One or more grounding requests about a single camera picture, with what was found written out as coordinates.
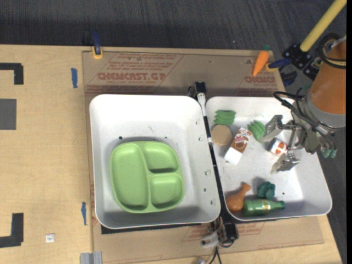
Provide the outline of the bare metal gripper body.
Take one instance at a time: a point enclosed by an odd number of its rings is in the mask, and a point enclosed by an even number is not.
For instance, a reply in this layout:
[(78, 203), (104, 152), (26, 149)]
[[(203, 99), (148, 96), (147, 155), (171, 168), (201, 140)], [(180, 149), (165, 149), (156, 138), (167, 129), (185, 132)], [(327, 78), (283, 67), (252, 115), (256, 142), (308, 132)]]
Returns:
[(322, 124), (315, 118), (291, 113), (292, 120), (287, 125), (292, 125), (291, 136), (288, 143), (288, 152), (304, 149), (307, 153), (314, 154), (321, 151), (323, 154), (335, 153), (333, 129)]

